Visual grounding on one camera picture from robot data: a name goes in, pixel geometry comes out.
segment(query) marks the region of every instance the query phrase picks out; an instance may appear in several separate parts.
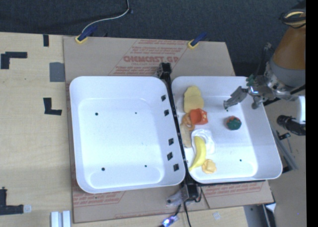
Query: white tray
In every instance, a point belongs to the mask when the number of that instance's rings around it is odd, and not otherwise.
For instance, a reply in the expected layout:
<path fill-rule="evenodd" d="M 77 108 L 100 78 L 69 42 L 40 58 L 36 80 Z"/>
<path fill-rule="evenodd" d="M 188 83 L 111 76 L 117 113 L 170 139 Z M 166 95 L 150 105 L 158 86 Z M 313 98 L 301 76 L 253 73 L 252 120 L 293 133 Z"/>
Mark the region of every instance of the white tray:
<path fill-rule="evenodd" d="M 238 86 L 246 87 L 245 77 L 184 76 L 172 82 L 172 92 L 179 123 L 183 111 L 184 92 L 189 86 L 197 86 L 204 99 L 204 110 L 208 113 L 208 123 L 197 125 L 197 129 L 211 131 L 214 145 L 209 145 L 207 157 L 216 163 L 217 171 L 205 174 L 200 167 L 190 175 L 199 183 L 223 183 L 273 179 L 282 173 L 282 163 L 269 126 L 263 105 L 252 109 L 251 96 L 226 111 L 224 100 Z M 225 126 L 225 120 L 236 116 L 242 126 L 235 131 Z M 186 149 L 188 166 L 192 164 L 194 149 Z"/>
<path fill-rule="evenodd" d="M 165 84 L 82 76 L 70 85 L 76 177 L 88 193 L 179 184 L 185 167 Z"/>

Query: white cable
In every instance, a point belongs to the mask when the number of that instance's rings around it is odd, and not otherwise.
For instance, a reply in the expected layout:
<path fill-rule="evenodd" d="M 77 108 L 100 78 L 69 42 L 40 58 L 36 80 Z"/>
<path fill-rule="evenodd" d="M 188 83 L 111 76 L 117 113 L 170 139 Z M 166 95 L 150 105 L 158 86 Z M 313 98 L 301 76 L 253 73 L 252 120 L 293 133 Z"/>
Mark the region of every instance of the white cable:
<path fill-rule="evenodd" d="M 128 0 L 126 0 L 126 1 L 127 1 L 127 10 L 126 10 L 123 14 L 121 14 L 121 15 L 119 15 L 119 16 L 116 16 L 116 17 L 104 18 L 104 19 L 100 19 L 100 20 L 94 21 L 94 22 L 88 24 L 88 25 L 82 30 L 82 33 L 83 33 L 89 26 L 91 26 L 91 25 L 93 25 L 93 24 L 95 24 L 95 23 L 98 23 L 98 22 L 101 22 L 101 21 L 107 21 L 107 20 L 111 20 L 111 19 L 121 18 L 121 17 L 123 17 L 124 15 L 126 15 L 126 14 L 129 12 L 129 10 L 130 10 L 129 1 L 128 1 Z"/>

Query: blue clamp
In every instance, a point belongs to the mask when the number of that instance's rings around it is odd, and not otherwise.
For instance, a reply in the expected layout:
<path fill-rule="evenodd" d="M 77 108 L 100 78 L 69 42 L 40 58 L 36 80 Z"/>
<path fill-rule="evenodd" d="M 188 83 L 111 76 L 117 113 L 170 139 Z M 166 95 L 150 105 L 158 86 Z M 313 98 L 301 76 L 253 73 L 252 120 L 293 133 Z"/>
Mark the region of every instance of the blue clamp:
<path fill-rule="evenodd" d="M 188 48 L 194 49 L 198 46 L 199 41 L 203 40 L 207 36 L 206 32 L 199 34 L 199 36 L 188 42 Z"/>
<path fill-rule="evenodd" d="M 78 44 L 82 44 L 83 42 L 85 42 L 87 40 L 87 37 L 90 36 L 96 30 L 97 30 L 97 26 L 94 26 L 94 25 L 89 26 L 79 36 L 75 37 L 75 41 Z"/>

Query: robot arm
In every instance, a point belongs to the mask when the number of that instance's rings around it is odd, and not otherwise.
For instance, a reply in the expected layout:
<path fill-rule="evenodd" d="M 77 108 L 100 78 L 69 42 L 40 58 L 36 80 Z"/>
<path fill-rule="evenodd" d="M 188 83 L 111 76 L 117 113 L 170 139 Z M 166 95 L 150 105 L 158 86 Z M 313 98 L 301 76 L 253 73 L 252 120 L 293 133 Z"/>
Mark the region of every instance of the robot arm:
<path fill-rule="evenodd" d="M 260 65 L 257 71 L 247 78 L 246 88 L 237 88 L 231 98 L 224 101 L 224 108 L 227 109 L 242 102 L 247 95 L 253 97 L 253 109 L 258 108 L 263 102 L 275 98 L 287 101 L 298 100 L 299 117 L 290 119 L 289 123 L 292 120 L 304 128 L 306 123 L 305 97 L 294 96 L 291 92 L 306 84 L 306 13 L 292 10 L 283 14 L 281 20 L 290 27 L 277 49 L 267 61 L 266 55 L 272 51 L 272 46 L 269 43 L 265 45 Z M 260 67 L 263 64 L 265 64 L 265 72 L 259 75 Z M 286 122 L 286 118 L 280 119 L 282 126 L 288 126 Z"/>

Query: yellow toy food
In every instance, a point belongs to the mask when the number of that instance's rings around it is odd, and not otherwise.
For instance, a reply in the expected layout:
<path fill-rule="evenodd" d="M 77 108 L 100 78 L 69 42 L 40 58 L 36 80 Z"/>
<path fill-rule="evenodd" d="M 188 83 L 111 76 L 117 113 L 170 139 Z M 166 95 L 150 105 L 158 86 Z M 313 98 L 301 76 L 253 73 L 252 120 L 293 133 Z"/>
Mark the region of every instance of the yellow toy food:
<path fill-rule="evenodd" d="M 189 171 L 192 171 L 194 168 L 202 166 L 202 164 L 205 161 L 205 156 L 207 154 L 207 149 L 203 138 L 195 136 L 194 144 L 197 152 L 191 167 L 189 167 Z"/>
<path fill-rule="evenodd" d="M 216 172 L 216 170 L 217 168 L 215 162 L 213 162 L 211 159 L 206 159 L 202 164 L 202 171 L 206 174 L 212 174 Z"/>
<path fill-rule="evenodd" d="M 191 119 L 190 119 L 190 113 L 186 113 L 183 117 L 182 117 L 182 125 L 185 125 L 186 128 L 188 128 L 189 131 L 193 131 L 195 128 L 195 125 L 192 124 Z"/>
<path fill-rule="evenodd" d="M 180 133 L 182 138 L 182 143 L 186 148 L 191 148 L 191 134 L 189 128 L 185 124 L 180 125 Z"/>
<path fill-rule="evenodd" d="M 204 106 L 201 91 L 196 86 L 190 86 L 184 93 L 184 112 L 188 113 L 190 110 L 202 109 Z"/>

